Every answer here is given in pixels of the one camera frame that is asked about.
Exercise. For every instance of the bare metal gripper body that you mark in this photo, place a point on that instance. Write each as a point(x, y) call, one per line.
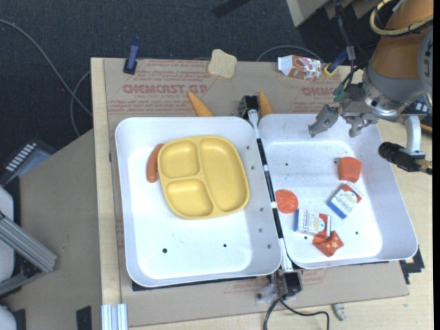
point(385, 108)

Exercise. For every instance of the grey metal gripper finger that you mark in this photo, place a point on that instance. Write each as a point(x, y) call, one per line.
point(324, 119)
point(355, 126)

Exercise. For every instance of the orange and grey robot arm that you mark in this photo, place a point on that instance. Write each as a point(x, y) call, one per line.
point(395, 53)

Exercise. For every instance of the white plastic tray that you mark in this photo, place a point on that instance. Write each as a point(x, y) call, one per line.
point(309, 156)
point(192, 249)

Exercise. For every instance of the orange block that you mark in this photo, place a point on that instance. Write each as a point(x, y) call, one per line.
point(349, 170)

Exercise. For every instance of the white and orange milk carton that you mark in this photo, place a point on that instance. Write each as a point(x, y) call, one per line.
point(302, 68)

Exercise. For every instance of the orange carrot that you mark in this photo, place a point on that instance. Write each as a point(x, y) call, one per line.
point(265, 105)
point(201, 107)

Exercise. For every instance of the thin black and white rod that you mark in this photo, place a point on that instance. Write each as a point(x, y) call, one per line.
point(267, 177)

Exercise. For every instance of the red round tomato slice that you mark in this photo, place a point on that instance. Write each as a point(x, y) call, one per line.
point(286, 201)

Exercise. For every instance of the red, white and blue carton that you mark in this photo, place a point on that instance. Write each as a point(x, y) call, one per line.
point(312, 222)

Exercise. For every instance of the beige bread slice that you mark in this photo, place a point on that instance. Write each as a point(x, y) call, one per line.
point(222, 64)

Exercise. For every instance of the yellow divided plate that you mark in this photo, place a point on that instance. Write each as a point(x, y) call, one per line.
point(220, 170)

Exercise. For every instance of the red packet with yellow star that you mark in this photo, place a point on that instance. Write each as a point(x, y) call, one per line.
point(328, 243)

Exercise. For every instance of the brown cardboard board, red print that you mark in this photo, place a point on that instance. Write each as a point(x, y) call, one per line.
point(165, 91)

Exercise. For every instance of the orange sausage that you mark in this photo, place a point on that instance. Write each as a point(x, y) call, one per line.
point(151, 167)

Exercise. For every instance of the black cylinder on white bracket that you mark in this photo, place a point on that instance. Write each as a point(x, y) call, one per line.
point(412, 132)

